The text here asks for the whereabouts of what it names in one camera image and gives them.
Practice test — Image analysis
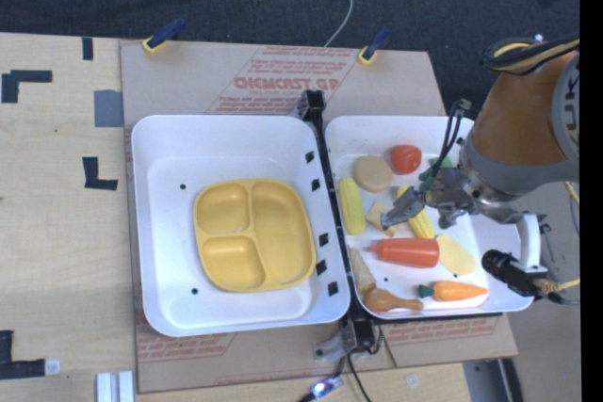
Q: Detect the white plastic tray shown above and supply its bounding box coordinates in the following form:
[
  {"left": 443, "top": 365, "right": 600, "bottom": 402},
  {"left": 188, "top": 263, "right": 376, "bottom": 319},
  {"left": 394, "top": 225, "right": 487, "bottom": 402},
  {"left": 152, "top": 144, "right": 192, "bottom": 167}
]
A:
[
  {"left": 130, "top": 114, "right": 352, "bottom": 338},
  {"left": 324, "top": 115, "right": 536, "bottom": 321}
]

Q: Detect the tan toy bread piece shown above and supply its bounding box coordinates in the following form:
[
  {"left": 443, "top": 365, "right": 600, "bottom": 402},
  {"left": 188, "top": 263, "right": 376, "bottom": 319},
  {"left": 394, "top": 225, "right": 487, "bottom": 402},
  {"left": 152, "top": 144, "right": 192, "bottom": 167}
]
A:
[{"left": 349, "top": 247, "right": 378, "bottom": 294}]

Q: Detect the brown cardboard board red print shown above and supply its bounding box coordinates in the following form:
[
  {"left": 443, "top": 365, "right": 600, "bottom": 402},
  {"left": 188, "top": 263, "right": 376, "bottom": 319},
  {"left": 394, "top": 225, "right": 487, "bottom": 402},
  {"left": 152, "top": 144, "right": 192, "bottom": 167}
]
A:
[{"left": 119, "top": 40, "right": 519, "bottom": 394}]

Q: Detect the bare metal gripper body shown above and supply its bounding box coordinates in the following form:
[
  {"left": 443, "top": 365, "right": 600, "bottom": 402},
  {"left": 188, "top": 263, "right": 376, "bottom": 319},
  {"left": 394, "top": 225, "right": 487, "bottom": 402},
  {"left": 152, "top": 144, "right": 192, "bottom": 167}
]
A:
[{"left": 422, "top": 167, "right": 525, "bottom": 224}]

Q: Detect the yellow cheese wedge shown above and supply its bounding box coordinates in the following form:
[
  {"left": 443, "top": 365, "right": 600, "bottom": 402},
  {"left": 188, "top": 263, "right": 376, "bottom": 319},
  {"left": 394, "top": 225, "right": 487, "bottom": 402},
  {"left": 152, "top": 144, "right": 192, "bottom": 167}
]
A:
[{"left": 366, "top": 201, "right": 402, "bottom": 238}]

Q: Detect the thin black rod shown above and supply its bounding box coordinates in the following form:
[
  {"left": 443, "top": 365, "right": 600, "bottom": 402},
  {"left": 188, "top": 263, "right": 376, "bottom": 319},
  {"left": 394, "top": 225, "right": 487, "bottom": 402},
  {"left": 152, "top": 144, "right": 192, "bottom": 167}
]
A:
[{"left": 308, "top": 107, "right": 373, "bottom": 345}]

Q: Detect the orange toy carrot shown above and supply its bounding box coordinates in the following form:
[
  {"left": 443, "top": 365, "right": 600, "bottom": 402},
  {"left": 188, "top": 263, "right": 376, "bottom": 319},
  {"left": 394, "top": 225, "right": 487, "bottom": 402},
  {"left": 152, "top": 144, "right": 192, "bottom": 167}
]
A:
[{"left": 417, "top": 280, "right": 490, "bottom": 303}]

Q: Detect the pale yellow oval chip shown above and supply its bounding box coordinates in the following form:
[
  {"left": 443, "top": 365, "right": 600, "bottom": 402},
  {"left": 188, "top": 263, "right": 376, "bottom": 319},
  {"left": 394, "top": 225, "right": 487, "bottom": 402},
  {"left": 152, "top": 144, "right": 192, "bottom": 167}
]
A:
[{"left": 434, "top": 233, "right": 479, "bottom": 277}]

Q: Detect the brown toy chicken drumstick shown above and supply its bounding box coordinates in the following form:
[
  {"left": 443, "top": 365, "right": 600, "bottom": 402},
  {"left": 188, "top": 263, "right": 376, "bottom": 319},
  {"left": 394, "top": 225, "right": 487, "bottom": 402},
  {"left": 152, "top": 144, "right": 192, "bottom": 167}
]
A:
[{"left": 363, "top": 287, "right": 425, "bottom": 314}]

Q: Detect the red ketchup bottle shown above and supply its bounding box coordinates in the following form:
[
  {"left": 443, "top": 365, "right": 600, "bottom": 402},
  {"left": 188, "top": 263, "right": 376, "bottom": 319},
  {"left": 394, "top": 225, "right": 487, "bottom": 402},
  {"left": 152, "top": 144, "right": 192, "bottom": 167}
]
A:
[{"left": 367, "top": 237, "right": 441, "bottom": 269}]

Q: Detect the yellow divided plate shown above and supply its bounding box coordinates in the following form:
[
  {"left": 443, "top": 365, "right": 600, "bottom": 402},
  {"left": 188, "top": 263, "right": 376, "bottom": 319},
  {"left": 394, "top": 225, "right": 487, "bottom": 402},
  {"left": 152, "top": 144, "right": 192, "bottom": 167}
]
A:
[{"left": 192, "top": 178, "right": 318, "bottom": 294}]

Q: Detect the black block with thin wires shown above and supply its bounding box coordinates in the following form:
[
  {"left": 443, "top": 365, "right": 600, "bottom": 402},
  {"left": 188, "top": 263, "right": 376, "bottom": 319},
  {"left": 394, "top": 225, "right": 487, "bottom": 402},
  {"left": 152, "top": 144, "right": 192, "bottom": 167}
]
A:
[
  {"left": 295, "top": 89, "right": 327, "bottom": 122},
  {"left": 339, "top": 314, "right": 381, "bottom": 353}
]

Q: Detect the black cylinder on white bracket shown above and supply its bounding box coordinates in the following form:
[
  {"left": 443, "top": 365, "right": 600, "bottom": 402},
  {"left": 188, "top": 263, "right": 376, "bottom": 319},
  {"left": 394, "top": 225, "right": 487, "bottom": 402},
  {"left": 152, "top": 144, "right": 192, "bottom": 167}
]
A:
[{"left": 481, "top": 211, "right": 550, "bottom": 297}]

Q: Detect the tan round biscuit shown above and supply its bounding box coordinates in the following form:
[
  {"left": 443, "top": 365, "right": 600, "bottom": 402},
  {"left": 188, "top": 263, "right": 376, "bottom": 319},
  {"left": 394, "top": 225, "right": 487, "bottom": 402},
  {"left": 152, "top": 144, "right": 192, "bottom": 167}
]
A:
[{"left": 352, "top": 154, "right": 394, "bottom": 194}]

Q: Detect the red toy tomato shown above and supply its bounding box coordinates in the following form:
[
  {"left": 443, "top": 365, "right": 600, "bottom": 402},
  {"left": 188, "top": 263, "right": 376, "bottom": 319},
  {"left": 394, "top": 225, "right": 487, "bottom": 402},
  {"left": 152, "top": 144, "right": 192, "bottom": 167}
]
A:
[{"left": 390, "top": 144, "right": 423, "bottom": 176}]

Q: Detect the yellow toy corn cob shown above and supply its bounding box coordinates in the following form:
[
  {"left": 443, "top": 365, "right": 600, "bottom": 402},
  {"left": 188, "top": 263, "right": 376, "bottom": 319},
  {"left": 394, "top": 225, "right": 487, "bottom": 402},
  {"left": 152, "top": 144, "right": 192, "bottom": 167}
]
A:
[
  {"left": 337, "top": 176, "right": 367, "bottom": 236},
  {"left": 396, "top": 184, "right": 436, "bottom": 241}
]

